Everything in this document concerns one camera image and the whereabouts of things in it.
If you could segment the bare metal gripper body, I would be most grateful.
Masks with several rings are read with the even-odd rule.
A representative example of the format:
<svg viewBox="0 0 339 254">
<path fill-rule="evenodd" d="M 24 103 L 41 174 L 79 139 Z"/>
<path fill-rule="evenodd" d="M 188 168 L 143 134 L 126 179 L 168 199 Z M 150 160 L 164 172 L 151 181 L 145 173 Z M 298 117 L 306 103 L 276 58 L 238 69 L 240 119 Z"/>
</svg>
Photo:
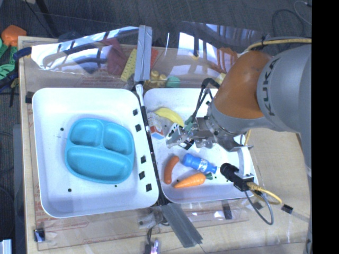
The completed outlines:
<svg viewBox="0 0 339 254">
<path fill-rule="evenodd" d="M 214 145 L 220 145 L 225 150 L 233 150 L 239 147 L 235 141 L 235 135 L 219 126 L 210 117 L 197 117 L 188 130 L 187 139 L 194 141 L 197 148 L 212 149 Z"/>
</svg>

